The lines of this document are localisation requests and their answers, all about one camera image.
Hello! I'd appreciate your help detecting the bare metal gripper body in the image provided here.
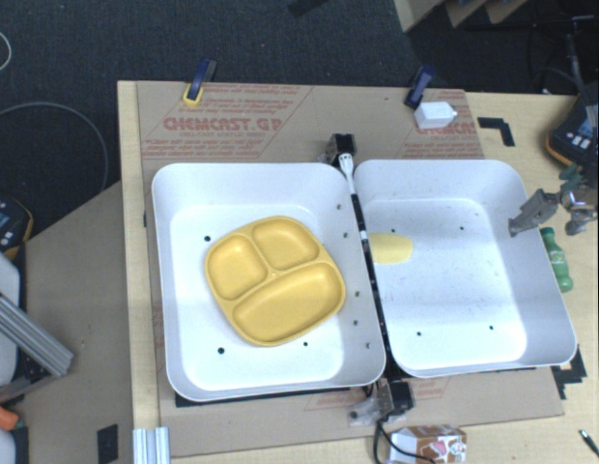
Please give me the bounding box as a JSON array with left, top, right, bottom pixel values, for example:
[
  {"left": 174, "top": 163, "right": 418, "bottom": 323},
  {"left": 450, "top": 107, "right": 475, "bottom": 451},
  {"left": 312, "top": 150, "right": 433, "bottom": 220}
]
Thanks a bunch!
[{"left": 559, "top": 181, "right": 599, "bottom": 211}]

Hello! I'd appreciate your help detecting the green plastic bottle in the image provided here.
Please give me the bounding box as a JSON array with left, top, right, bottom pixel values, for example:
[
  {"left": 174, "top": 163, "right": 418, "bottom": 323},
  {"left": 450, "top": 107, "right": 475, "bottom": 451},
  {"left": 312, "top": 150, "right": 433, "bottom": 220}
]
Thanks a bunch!
[{"left": 539, "top": 226, "right": 575, "bottom": 294}]

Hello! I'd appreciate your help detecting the white plastic tray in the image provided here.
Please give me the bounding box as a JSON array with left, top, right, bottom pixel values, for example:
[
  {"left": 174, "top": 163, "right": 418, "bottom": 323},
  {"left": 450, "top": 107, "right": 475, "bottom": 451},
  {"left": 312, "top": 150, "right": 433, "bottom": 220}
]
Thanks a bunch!
[
  {"left": 352, "top": 159, "right": 579, "bottom": 380},
  {"left": 151, "top": 161, "right": 387, "bottom": 403}
]

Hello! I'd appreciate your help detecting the small white box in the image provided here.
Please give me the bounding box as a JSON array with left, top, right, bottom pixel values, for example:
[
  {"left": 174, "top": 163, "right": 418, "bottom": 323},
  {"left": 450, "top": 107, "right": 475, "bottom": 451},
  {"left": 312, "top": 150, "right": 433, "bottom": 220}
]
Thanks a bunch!
[{"left": 414, "top": 101, "right": 459, "bottom": 131}]

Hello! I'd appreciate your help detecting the pale yellow oval object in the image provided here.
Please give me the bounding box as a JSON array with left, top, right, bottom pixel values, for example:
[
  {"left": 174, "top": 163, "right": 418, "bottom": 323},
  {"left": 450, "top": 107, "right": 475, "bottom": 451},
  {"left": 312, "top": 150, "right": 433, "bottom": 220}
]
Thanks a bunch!
[{"left": 368, "top": 232, "right": 414, "bottom": 266}]

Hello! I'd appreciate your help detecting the thin black and white rod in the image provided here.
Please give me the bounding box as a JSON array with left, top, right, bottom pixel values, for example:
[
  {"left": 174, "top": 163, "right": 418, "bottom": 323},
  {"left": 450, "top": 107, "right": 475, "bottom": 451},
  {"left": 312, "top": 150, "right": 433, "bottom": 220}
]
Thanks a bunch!
[{"left": 337, "top": 153, "right": 393, "bottom": 384}]

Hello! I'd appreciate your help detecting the black pen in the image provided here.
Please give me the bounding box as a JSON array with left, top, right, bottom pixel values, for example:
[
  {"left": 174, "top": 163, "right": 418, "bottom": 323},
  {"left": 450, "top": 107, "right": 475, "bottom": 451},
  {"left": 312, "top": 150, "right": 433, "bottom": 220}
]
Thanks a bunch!
[{"left": 578, "top": 429, "right": 599, "bottom": 457}]

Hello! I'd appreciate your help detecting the brown and white carton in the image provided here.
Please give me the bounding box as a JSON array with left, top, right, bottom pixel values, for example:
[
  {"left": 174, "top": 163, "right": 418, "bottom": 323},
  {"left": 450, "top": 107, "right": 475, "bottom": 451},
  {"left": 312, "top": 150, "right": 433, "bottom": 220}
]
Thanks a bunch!
[{"left": 389, "top": 424, "right": 469, "bottom": 464}]

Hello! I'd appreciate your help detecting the brown cardboard board red print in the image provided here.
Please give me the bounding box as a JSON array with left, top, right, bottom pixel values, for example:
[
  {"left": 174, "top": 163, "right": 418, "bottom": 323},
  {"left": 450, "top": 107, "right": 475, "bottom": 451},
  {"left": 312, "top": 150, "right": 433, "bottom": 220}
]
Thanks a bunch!
[{"left": 134, "top": 81, "right": 566, "bottom": 458}]

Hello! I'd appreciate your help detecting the yellow divided plate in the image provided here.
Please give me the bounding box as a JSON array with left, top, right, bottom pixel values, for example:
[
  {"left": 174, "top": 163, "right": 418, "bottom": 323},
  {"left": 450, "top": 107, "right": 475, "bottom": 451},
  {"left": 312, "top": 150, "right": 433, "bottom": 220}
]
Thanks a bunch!
[{"left": 203, "top": 215, "right": 348, "bottom": 349}]

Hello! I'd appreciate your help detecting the black block with thin wires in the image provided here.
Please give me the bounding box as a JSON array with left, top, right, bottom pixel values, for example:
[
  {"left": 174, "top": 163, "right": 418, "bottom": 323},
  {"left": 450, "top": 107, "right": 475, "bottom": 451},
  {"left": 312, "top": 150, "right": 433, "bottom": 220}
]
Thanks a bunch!
[
  {"left": 318, "top": 132, "right": 357, "bottom": 164},
  {"left": 348, "top": 378, "right": 415, "bottom": 427}
]

